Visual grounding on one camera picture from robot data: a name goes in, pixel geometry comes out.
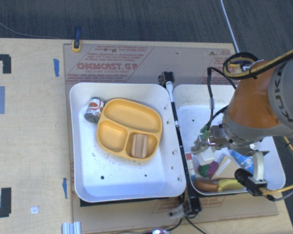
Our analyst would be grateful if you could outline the purple and green grapes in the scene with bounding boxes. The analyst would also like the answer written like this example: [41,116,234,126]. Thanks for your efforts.
[197,161,219,179]

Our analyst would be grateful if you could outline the yellow banana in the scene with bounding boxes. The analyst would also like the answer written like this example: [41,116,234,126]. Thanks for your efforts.
[217,178,245,193]

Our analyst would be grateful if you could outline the brown cardboard board, red print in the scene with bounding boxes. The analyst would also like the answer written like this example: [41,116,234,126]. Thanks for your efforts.
[63,42,279,234]

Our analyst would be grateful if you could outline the black cylinder on white bracket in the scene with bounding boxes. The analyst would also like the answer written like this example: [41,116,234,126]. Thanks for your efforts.
[234,151,269,196]

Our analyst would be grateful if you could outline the orange and white can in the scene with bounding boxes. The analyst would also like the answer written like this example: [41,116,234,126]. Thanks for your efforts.
[84,97,105,124]

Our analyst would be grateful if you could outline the red and white carton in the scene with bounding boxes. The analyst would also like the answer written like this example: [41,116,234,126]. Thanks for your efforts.
[185,151,196,180]

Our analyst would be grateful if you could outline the thin black and white rod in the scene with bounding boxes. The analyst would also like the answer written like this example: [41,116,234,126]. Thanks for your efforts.
[166,81,198,200]

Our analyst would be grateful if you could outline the cream white cube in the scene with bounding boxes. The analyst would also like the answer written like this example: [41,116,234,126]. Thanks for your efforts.
[196,148,216,166]

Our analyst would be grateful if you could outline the black block with thin wires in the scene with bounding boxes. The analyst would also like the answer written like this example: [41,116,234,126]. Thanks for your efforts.
[158,71,175,86]
[188,195,202,215]

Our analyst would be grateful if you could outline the tan triangular wedge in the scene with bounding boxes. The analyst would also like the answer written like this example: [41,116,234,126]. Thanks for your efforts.
[211,155,240,180]

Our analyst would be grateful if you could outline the orange brown sausage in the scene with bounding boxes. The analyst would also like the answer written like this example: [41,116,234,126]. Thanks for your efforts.
[194,179,219,193]

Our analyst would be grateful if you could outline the white plastic tray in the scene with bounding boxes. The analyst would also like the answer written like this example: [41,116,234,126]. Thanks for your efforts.
[172,84,287,196]
[69,82,187,203]

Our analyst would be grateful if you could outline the blue packet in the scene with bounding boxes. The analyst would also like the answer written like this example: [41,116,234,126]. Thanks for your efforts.
[230,150,255,175]

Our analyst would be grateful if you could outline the yellow divided plate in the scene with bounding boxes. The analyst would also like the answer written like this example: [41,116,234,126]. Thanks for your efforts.
[96,97,164,162]

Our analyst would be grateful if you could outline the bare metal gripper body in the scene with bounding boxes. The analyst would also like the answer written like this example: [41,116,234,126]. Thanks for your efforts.
[208,124,237,151]

